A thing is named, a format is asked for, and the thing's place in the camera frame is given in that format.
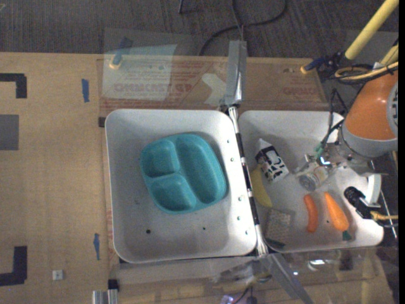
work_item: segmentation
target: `dark floor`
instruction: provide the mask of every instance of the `dark floor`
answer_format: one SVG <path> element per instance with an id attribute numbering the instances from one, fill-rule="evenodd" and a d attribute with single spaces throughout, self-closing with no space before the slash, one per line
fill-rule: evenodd
<path id="1" fill-rule="evenodd" d="M 282 10 L 283 0 L 235 0 L 240 23 L 263 22 Z M 353 32 L 361 30 L 384 0 L 286 0 L 280 18 L 267 25 L 245 28 L 249 56 L 317 58 L 347 46 Z M 43 53 L 103 53 L 118 44 L 114 34 L 136 30 L 197 35 L 202 38 L 235 25 L 232 0 L 0 0 L 0 51 Z M 396 9 L 380 31 L 399 31 Z M 220 37 L 238 39 L 238 30 Z M 390 46 L 394 41 L 380 40 Z M 224 53 L 212 44 L 205 54 Z M 397 208 L 397 173 L 383 158 L 378 165 L 391 173 L 385 180 L 388 202 Z M 398 267 L 397 241 L 387 233 L 380 256 L 389 267 Z M 397 270 L 389 282 L 399 297 Z"/>

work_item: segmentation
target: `gray square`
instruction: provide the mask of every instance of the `gray square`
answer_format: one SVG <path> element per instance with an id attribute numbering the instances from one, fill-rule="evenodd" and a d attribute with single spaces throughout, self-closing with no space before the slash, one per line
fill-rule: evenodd
<path id="1" fill-rule="evenodd" d="M 18 150 L 18 115 L 0 115 L 0 150 Z"/>

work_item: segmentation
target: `teal divided plate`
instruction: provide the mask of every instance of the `teal divided plate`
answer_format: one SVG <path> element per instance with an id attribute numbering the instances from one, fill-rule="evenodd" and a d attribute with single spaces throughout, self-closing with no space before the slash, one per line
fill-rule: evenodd
<path id="1" fill-rule="evenodd" d="M 196 134 L 177 134 L 148 144 L 140 168 L 155 204 L 170 214 L 214 205 L 227 191 L 221 165 L 211 146 Z"/>

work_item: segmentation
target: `carrot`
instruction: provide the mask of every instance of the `carrot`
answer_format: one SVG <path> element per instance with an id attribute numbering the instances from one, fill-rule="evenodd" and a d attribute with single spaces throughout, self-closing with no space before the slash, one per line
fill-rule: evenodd
<path id="1" fill-rule="evenodd" d="M 306 230 L 313 233 L 318 228 L 318 209 L 310 194 L 304 196 L 304 203 L 308 211 L 308 224 Z"/>
<path id="2" fill-rule="evenodd" d="M 346 214 L 327 191 L 325 191 L 325 199 L 333 226 L 338 231 L 343 232 L 344 241 L 350 240 L 351 236 L 347 231 L 349 228 L 349 220 L 347 219 Z"/>

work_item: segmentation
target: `orange sausage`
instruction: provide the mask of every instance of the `orange sausage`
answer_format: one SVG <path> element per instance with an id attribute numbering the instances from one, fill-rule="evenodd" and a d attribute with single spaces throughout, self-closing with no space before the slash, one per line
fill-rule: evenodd
<path id="1" fill-rule="evenodd" d="M 325 191 L 325 199 L 328 206 L 328 211 L 330 214 L 330 218 L 332 220 L 332 224 L 338 231 L 346 231 L 349 228 L 349 220 L 346 217 L 346 214 L 340 208 L 340 206 L 336 203 L 330 193 Z"/>
<path id="2" fill-rule="evenodd" d="M 308 211 L 308 225 L 306 230 L 310 233 L 314 233 L 318 228 L 318 209 L 310 194 L 304 196 L 304 203 Z"/>

